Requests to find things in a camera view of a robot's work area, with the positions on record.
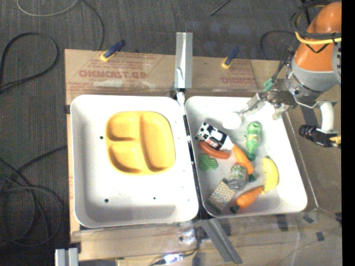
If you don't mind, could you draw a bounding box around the green plastic bottle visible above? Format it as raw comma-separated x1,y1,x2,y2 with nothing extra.
245,121,262,161

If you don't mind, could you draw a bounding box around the brown cardboard board red print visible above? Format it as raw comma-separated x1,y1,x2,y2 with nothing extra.
64,48,319,262

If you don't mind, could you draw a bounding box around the yellow divided plate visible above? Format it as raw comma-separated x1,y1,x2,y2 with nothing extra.
105,110,177,176

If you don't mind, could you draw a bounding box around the red sausage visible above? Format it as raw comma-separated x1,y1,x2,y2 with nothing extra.
198,141,231,160

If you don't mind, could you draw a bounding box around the white plastic tray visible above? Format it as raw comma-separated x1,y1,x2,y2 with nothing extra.
69,94,200,229
184,95,309,219

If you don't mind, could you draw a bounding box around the yellow banana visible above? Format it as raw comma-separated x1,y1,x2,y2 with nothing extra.
260,156,280,195

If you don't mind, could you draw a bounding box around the white egg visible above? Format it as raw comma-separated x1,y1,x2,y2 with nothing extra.
221,111,242,130

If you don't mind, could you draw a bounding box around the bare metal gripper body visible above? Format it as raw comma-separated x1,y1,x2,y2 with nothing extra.
265,75,309,108

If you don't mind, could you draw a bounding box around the black cylinder on white bracket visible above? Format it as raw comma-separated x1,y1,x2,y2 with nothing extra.
298,100,342,149

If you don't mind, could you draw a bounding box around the orange carrot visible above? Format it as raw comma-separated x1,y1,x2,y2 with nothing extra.
229,185,265,214
232,144,257,183

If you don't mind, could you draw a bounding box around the small green labelled can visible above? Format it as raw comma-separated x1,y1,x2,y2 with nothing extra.
227,164,249,191

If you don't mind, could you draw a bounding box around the black and white carton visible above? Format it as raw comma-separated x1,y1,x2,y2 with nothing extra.
194,121,235,152

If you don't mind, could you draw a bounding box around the patterned beige packet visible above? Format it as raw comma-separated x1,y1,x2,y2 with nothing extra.
207,179,237,213

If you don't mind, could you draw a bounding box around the green broccoli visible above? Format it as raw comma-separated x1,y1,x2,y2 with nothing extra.
198,153,220,172

